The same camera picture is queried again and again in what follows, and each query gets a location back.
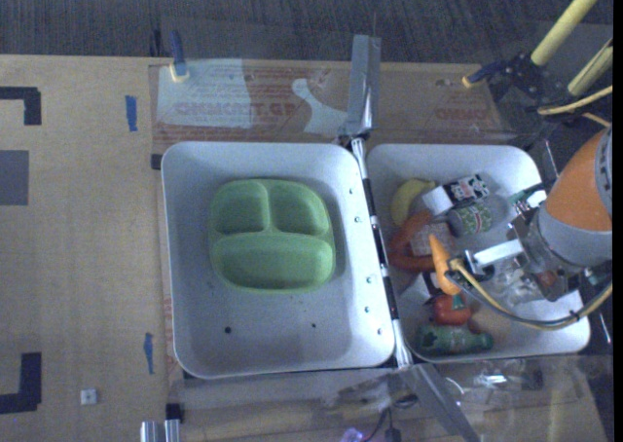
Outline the beige biscuit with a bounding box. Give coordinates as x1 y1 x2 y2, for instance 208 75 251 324
410 222 457 257

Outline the yellow banana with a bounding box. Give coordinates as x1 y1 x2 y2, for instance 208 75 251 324
389 177 437 227

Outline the small bottle with green label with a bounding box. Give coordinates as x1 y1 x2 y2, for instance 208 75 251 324
446 196 513 239

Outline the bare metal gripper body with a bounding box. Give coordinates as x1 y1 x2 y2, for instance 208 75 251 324
505 205 569 303

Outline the brown cardboard board, red print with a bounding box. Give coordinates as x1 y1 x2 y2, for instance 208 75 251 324
147 58 593 413

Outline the black cylinder on white bracket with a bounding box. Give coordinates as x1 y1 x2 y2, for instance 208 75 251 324
444 237 526 286

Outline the white plastic tray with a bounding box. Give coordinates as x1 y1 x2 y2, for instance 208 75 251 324
160 139 397 380
364 142 593 365

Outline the red can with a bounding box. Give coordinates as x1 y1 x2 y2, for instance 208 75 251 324
429 293 473 326

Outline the orange carrot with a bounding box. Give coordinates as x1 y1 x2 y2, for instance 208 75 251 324
427 233 462 297

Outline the orange curved sausage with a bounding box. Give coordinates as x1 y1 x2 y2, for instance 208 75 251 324
386 209 440 273

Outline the green divided plate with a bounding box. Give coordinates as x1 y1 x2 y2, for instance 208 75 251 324
207 177 338 292

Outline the black and white carton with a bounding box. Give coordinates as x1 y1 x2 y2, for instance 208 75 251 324
420 172 493 218

